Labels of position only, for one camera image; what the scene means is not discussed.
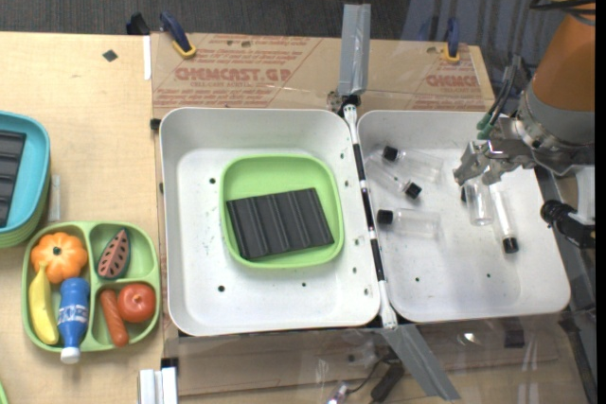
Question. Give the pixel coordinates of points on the red tomato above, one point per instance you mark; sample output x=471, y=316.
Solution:
x=137, y=303

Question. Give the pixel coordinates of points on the orange sausage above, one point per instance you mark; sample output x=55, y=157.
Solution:
x=114, y=319

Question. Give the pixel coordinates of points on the blue bottle with white cap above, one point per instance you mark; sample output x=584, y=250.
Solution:
x=73, y=312

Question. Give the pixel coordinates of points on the green square plate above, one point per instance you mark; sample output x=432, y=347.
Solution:
x=279, y=172

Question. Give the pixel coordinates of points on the brown cardboard board red print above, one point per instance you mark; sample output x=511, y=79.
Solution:
x=265, y=75

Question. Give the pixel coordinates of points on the orange pumpkin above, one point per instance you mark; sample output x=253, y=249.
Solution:
x=59, y=255

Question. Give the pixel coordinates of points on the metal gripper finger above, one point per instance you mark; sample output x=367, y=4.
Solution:
x=494, y=170
x=468, y=163

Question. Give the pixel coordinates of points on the blue plate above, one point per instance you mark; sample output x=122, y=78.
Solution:
x=33, y=170

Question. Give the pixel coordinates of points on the white plastic tray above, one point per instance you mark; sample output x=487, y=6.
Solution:
x=454, y=279
x=199, y=222

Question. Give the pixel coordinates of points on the green divided plate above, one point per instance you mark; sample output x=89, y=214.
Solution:
x=142, y=331

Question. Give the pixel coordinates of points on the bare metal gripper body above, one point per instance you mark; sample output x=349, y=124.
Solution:
x=544, y=151

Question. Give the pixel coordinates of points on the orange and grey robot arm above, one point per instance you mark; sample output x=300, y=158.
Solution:
x=565, y=75

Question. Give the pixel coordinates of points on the yellow banana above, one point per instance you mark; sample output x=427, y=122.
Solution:
x=41, y=307

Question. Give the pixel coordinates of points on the black ribbed rack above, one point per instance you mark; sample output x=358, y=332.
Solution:
x=279, y=222
x=8, y=175

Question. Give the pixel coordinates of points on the watermelon slice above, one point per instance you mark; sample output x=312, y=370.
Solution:
x=114, y=255

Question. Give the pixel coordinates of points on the green plate stack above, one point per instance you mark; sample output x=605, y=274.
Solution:
x=28, y=234

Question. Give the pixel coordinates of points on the clear bottle with black cap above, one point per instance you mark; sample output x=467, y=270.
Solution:
x=393, y=179
x=478, y=205
x=504, y=217
x=416, y=163
x=416, y=222

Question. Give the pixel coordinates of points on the black cylinder on white bracket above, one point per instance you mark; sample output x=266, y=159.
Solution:
x=563, y=220

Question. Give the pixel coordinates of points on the black and white thin rod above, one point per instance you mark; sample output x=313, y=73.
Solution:
x=364, y=198

